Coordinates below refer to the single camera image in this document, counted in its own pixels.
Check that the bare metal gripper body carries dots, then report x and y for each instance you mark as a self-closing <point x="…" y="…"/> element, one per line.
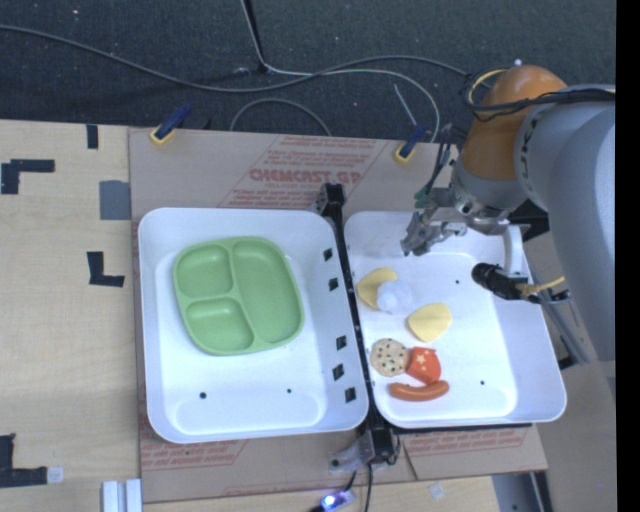
<point x="467" y="212"/>

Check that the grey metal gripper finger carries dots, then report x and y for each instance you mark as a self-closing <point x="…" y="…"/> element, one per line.
<point x="430" y="239"/>
<point x="411" y="235"/>

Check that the orange toy pizza slice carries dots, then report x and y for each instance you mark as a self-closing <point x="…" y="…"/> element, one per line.
<point x="424" y="364"/>

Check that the white crumpled lump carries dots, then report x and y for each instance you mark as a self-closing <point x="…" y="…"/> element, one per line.
<point x="395" y="297"/>

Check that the thin black rod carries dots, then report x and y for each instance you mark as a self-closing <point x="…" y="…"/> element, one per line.
<point x="356" y="310"/>

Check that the black cylinder on white bracket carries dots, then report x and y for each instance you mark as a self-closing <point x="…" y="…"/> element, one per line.
<point x="497" y="280"/>

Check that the brown cardboard board, red print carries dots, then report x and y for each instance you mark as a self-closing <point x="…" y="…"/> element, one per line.
<point x="225" y="165"/>

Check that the white plastic tray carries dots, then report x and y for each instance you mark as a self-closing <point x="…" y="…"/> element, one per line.
<point x="240" y="395"/>
<point x="500" y="350"/>

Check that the tan chocolate chip biscuit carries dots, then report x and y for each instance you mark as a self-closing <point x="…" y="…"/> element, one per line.
<point x="387" y="357"/>

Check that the yellow toy cheese slice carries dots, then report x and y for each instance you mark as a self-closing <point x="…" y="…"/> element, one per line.
<point x="367" y="290"/>
<point x="430" y="322"/>

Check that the orange toy sausage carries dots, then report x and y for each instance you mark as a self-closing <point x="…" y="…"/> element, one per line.
<point x="419" y="391"/>

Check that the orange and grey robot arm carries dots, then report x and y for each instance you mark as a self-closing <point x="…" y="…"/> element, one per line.
<point x="565" y="165"/>

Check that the green divided plate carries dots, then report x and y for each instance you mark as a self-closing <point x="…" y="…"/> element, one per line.
<point x="265" y="290"/>

